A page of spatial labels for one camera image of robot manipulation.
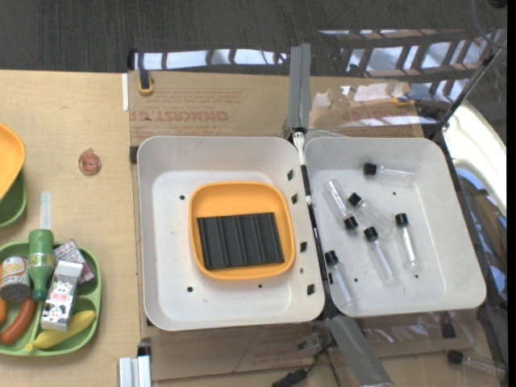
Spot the orange plate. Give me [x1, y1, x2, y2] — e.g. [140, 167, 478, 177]
[188, 181, 297, 281]
[0, 122, 27, 202]

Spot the thin black and white rod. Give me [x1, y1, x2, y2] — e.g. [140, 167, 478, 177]
[292, 131, 335, 320]

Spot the black ribbed rack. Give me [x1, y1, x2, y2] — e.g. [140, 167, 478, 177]
[196, 211, 286, 271]

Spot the clear bottle with black cap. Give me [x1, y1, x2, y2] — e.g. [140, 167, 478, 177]
[362, 161, 417, 185]
[321, 178, 360, 231]
[347, 191, 395, 238]
[324, 249, 359, 310]
[447, 349, 507, 379]
[393, 212, 423, 273]
[362, 226, 401, 285]

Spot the brown cardboard board red print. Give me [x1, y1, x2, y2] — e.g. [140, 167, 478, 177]
[127, 69, 497, 382]

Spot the white plastic tray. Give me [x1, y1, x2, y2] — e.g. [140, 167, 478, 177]
[302, 135, 488, 319]
[135, 135, 327, 333]

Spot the pink round biscuit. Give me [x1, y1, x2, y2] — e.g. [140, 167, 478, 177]
[77, 148, 102, 177]

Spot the pink patterned packet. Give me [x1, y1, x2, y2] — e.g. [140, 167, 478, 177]
[52, 239, 96, 286]

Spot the green divided plate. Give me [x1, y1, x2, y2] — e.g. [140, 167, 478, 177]
[0, 240, 102, 357]

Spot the white cow print carton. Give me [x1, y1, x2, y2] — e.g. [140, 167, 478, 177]
[40, 259, 85, 333]

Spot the yellow banana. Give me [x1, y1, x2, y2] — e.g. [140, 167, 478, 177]
[25, 309, 98, 352]

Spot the green bottle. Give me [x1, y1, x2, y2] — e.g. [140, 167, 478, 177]
[27, 228, 56, 303]

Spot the small can with yellow label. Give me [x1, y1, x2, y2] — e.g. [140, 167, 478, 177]
[0, 255, 33, 303]

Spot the red sausage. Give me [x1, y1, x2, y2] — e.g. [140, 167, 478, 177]
[0, 297, 39, 346]

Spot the black block with thin wires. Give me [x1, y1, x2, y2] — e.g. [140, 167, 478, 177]
[271, 368, 310, 387]

